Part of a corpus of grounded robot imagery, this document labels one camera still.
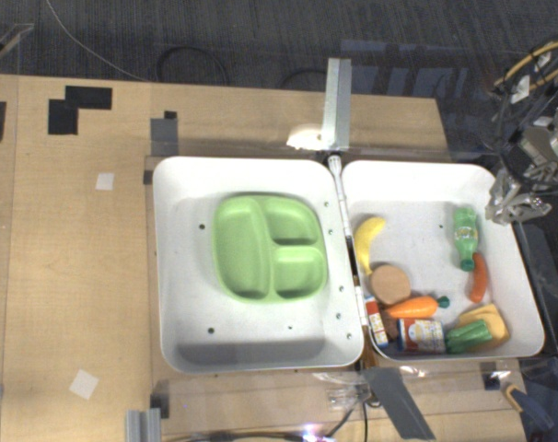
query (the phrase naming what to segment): small bottle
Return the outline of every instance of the small bottle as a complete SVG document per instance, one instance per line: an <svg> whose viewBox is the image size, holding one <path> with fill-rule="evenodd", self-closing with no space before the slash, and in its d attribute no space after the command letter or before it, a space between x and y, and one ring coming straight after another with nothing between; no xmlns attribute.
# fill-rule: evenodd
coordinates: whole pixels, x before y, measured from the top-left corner
<svg viewBox="0 0 558 442"><path fill-rule="evenodd" d="M471 272L475 267L473 253L478 249L477 215L471 208L455 210L455 247L459 251L461 270Z"/></svg>

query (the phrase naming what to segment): wooden table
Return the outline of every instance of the wooden table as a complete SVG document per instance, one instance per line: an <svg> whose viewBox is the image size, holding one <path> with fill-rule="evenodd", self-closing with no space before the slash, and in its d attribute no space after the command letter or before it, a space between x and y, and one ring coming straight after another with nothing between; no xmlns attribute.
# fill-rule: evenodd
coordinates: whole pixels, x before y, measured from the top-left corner
<svg viewBox="0 0 558 442"><path fill-rule="evenodd" d="M79 110L78 135L48 135L48 100L64 99L67 85L111 87L111 110ZM0 440L123 440L126 410L147 409L153 385L143 184L150 119L176 111L181 150L251 143L286 152L291 129L321 123L323 94L0 76L0 101ZM351 141L447 147L431 99L353 96ZM98 191L105 172L113 189ZM517 362L501 365L522 383ZM99 379L88 400L69 390L79 369ZM416 399L435 407L426 419L438 440L524 439L498 391L452 377L473 377L477 364L428 371L443 386L417 387ZM370 417L370 440L400 440L383 410ZM338 435L362 433L353 421Z"/></svg>

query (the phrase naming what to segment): orange carrot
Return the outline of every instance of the orange carrot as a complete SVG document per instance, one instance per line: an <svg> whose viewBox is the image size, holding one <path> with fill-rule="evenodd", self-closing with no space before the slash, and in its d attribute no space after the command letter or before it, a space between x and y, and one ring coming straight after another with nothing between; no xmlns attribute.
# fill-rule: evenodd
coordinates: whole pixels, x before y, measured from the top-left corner
<svg viewBox="0 0 558 442"><path fill-rule="evenodd" d="M397 320L402 318L430 318L436 313L438 307L446 308L448 298L441 297L438 300L433 297L416 297L402 301L387 309L388 314Z"/></svg>
<svg viewBox="0 0 558 442"><path fill-rule="evenodd" d="M470 300L479 303L488 287L488 267L480 252L473 254L473 261L475 267L473 268L473 286L471 287Z"/></svg>

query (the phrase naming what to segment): green divided plate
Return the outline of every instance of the green divided plate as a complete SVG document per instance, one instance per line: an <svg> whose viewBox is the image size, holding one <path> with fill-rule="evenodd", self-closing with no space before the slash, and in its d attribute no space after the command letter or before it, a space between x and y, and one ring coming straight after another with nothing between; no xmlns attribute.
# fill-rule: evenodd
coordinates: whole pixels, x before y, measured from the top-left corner
<svg viewBox="0 0 558 442"><path fill-rule="evenodd" d="M215 212L213 230L215 271L235 298L274 303L309 297L326 284L320 223L298 200L228 198Z"/></svg>

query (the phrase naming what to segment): yellow cable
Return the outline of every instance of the yellow cable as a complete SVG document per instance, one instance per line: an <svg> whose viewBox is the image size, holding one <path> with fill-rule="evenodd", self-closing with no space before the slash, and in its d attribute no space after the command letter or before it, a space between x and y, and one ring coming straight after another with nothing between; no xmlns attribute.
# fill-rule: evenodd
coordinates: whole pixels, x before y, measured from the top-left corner
<svg viewBox="0 0 558 442"><path fill-rule="evenodd" d="M553 72L542 78L539 82L535 82L529 87L529 91L534 90L535 88L539 88L545 85L547 82L551 82L558 76L558 68L555 69Z"/></svg>
<svg viewBox="0 0 558 442"><path fill-rule="evenodd" d="M506 80L508 80L511 76L513 76L516 72L518 72L522 67L528 64L530 61L532 61L535 57L545 54L546 52L552 51L553 49L558 49L558 41L547 44L542 48L539 48L538 50L534 51L533 53L528 54L526 57L521 59L520 62L513 65L512 68L508 72L506 72L505 76L497 79L494 82L494 86L498 87L500 84L503 84L504 82L506 82Z"/></svg>

